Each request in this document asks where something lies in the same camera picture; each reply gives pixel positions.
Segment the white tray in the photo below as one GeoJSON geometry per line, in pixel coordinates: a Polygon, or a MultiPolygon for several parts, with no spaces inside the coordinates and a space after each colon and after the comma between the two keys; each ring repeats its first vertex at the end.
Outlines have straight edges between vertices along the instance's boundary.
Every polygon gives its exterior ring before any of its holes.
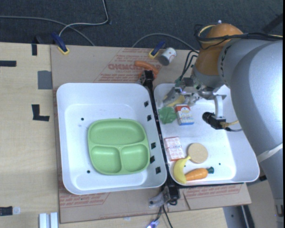
{"type": "MultiPolygon", "coordinates": [[[[162,100],[173,86],[174,84],[161,84],[155,88],[154,98],[157,109],[163,107],[162,100]]],[[[216,94],[227,95],[223,100],[224,116],[227,118],[227,122],[235,121],[237,117],[232,106],[230,90],[223,86],[216,94]]],[[[208,150],[208,159],[201,164],[187,161],[184,172],[187,173],[196,168],[209,168],[212,166],[214,174],[209,174],[205,179],[181,184],[173,176],[175,162],[168,160],[171,176],[177,183],[183,186],[255,181],[259,177],[259,166],[255,153],[244,133],[242,131],[227,132],[225,130],[213,129],[202,119],[204,112],[215,112],[213,100],[201,99],[191,107],[191,113],[195,122],[193,125],[179,126],[177,120],[168,124],[162,124],[160,121],[161,133],[163,139],[179,137],[185,156],[187,156],[187,148],[191,143],[203,144],[208,150]]],[[[236,124],[230,128],[239,129],[241,126],[236,124]]]]}
{"type": "Polygon", "coordinates": [[[150,96],[139,84],[68,83],[57,90],[62,178],[73,194],[135,190],[161,186],[167,178],[150,96]],[[96,120],[126,118],[145,128],[151,163],[144,171],[103,175],[92,166],[87,130],[96,120]]]}

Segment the green plate compartment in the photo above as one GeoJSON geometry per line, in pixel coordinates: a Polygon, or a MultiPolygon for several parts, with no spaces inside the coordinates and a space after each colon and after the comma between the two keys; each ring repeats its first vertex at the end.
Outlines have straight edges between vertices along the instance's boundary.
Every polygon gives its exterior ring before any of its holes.
{"type": "Polygon", "coordinates": [[[132,174],[149,165],[148,138],[137,121],[120,118],[95,121],[87,138],[92,165],[101,174],[132,174]]]}

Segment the blue clamp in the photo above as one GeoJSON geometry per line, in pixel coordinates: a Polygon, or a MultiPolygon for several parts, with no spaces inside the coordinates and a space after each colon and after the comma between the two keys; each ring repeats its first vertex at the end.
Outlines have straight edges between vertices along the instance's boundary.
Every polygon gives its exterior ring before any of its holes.
{"type": "Polygon", "coordinates": [[[166,45],[166,41],[162,40],[160,43],[156,45],[156,47],[151,52],[149,52],[149,57],[154,59],[159,53],[159,50],[163,48],[165,45],[166,45]]]}
{"type": "Polygon", "coordinates": [[[55,43],[58,45],[59,51],[61,51],[62,54],[66,55],[70,52],[70,50],[66,47],[65,43],[61,39],[59,35],[57,35],[55,32],[51,34],[51,37],[55,41],[55,43]]]}

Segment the yellow banana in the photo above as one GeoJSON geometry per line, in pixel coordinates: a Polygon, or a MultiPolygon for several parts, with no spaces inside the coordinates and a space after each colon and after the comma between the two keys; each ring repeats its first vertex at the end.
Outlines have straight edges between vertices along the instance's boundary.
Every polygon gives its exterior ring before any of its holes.
{"type": "Polygon", "coordinates": [[[179,159],[175,162],[173,167],[173,175],[176,181],[180,183],[186,183],[186,177],[184,174],[184,166],[186,165],[187,160],[191,159],[191,157],[188,155],[184,159],[179,159]]]}

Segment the dark gray floor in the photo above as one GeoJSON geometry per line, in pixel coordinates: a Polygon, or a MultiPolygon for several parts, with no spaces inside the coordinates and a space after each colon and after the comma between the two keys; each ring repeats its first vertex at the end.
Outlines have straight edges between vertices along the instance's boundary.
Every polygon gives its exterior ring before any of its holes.
{"type": "MultiPolygon", "coordinates": [[[[111,25],[76,27],[96,46],[131,47],[151,33],[166,33],[198,48],[194,38],[196,24],[222,20],[243,32],[283,34],[283,0],[105,0],[111,25]]],[[[30,16],[61,21],[98,23],[105,20],[102,0],[0,0],[0,15],[30,16]]],[[[50,44],[50,34],[62,25],[48,21],[0,19],[0,41],[31,43],[35,35],[50,44]]],[[[67,29],[66,44],[89,45],[67,29]]],[[[184,44],[163,36],[144,39],[136,47],[150,48],[161,39],[167,46],[188,49],[184,44]]]]}

